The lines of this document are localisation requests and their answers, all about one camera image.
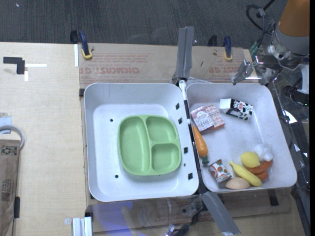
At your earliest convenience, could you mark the short orange sausage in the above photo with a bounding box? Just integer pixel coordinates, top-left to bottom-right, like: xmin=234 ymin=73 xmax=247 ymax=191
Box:
xmin=255 ymin=171 xmax=270 ymax=181

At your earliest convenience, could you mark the beige bread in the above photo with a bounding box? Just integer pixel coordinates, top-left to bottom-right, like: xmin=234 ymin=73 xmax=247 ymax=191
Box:
xmin=224 ymin=177 xmax=251 ymax=190

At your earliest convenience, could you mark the yellow lemon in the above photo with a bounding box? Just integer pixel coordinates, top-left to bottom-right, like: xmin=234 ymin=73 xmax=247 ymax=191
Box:
xmin=240 ymin=151 xmax=261 ymax=169

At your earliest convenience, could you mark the orange carrot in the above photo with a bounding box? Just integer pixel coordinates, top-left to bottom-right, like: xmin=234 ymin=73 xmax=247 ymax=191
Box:
xmin=192 ymin=125 xmax=210 ymax=165

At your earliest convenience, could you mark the white plastic tray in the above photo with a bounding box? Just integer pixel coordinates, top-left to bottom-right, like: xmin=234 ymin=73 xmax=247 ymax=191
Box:
xmin=83 ymin=82 xmax=200 ymax=203
xmin=185 ymin=82 xmax=298 ymax=194

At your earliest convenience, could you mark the black cylinder on white bracket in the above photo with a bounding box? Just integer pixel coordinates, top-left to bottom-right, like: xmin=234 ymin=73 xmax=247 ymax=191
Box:
xmin=283 ymin=63 xmax=310 ymax=106

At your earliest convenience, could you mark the white garlic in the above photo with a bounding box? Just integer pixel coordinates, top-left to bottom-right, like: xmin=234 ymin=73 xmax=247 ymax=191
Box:
xmin=253 ymin=144 xmax=274 ymax=162

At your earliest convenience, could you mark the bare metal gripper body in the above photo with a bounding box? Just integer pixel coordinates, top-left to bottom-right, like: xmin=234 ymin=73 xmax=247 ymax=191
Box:
xmin=254 ymin=44 xmax=310 ymax=71

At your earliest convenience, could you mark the pink carton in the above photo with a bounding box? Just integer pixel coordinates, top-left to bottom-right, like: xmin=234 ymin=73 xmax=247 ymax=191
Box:
xmin=190 ymin=105 xmax=215 ymax=133

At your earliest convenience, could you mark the white can with orange print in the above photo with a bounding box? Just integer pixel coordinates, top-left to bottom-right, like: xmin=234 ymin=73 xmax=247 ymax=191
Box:
xmin=209 ymin=159 xmax=233 ymax=184

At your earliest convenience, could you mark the long orange sausage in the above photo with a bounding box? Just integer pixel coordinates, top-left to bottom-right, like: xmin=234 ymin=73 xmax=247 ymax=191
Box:
xmin=248 ymin=159 xmax=274 ymax=176

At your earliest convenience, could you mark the brown cardboard board red print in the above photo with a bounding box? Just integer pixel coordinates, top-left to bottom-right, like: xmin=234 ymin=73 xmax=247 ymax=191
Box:
xmin=78 ymin=42 xmax=291 ymax=233

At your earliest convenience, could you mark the yellow banana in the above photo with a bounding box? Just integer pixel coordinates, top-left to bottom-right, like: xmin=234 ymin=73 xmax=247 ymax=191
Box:
xmin=229 ymin=160 xmax=263 ymax=187

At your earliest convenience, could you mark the orange carton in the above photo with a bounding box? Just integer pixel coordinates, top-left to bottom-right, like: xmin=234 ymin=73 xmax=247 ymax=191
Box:
xmin=205 ymin=104 xmax=226 ymax=131

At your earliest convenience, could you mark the brown paper bag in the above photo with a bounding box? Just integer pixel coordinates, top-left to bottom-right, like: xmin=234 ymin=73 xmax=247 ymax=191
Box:
xmin=0 ymin=139 xmax=21 ymax=236

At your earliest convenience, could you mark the black and white cow-print carton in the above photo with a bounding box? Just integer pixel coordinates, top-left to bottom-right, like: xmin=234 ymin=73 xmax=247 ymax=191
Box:
xmin=219 ymin=98 xmax=254 ymax=121

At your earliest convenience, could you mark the green divided plate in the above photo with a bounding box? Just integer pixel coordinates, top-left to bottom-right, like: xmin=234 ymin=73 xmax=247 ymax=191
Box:
xmin=118 ymin=115 xmax=183 ymax=177

